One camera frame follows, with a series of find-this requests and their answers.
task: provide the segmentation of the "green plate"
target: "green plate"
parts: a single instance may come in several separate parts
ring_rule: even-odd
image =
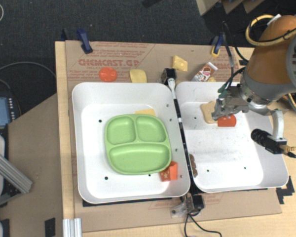
[[[171,162],[167,130],[155,116],[128,114],[111,118],[105,127],[105,145],[111,167],[122,174],[160,172]]]

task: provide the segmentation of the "blue clamp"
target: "blue clamp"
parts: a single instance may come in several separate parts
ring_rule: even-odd
[[[212,51],[211,51],[211,55],[213,57],[218,57],[220,50],[221,50],[221,46],[222,46],[222,42],[223,42],[223,33],[221,32],[221,34],[218,37],[218,40],[216,42],[216,44],[214,44]]]
[[[83,28],[78,28],[76,33],[77,33],[78,40],[82,41],[81,47],[84,53],[85,54],[92,53],[93,49],[90,46],[87,32]]]

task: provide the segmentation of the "yellow block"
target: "yellow block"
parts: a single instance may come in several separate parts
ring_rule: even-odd
[[[146,73],[141,69],[131,69],[129,75],[132,82],[147,82]]]
[[[146,110],[136,111],[135,114],[148,114],[148,115],[156,116],[154,109],[146,109]]]
[[[187,71],[187,61],[175,55],[172,61],[172,68],[180,71]]]

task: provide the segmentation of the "white tray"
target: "white tray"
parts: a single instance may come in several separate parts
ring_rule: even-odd
[[[186,194],[190,179],[177,115],[168,87],[160,83],[83,82],[72,93],[76,137],[78,189],[89,203],[172,198]],[[117,115],[154,109],[169,135],[178,179],[161,182],[159,173],[123,175],[107,159],[106,122]]]
[[[272,134],[269,117],[236,114],[235,127],[204,121],[201,104],[215,101],[222,82],[182,82],[176,94],[186,145],[195,158],[197,187],[207,193],[284,186],[288,173],[282,155],[273,155],[251,139],[259,128]]]

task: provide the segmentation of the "orange box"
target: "orange box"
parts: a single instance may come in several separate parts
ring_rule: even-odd
[[[169,166],[160,173],[161,181],[177,180],[178,178],[178,164],[175,161],[170,162]]]

